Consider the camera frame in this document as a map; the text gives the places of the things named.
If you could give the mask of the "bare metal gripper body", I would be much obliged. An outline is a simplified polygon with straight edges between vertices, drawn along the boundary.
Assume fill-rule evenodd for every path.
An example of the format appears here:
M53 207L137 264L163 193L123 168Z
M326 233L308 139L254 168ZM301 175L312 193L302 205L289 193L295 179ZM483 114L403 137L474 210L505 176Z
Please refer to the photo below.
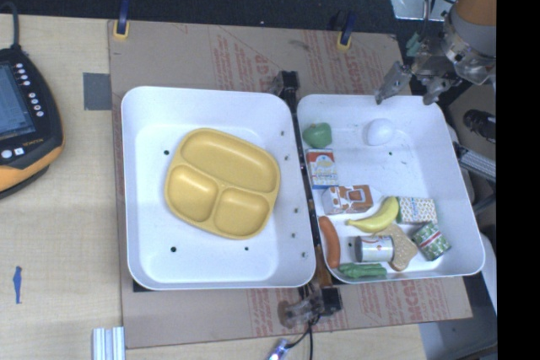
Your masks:
M496 79L495 57L476 50L458 34L426 40L418 49L412 69L417 75L455 75L476 85Z

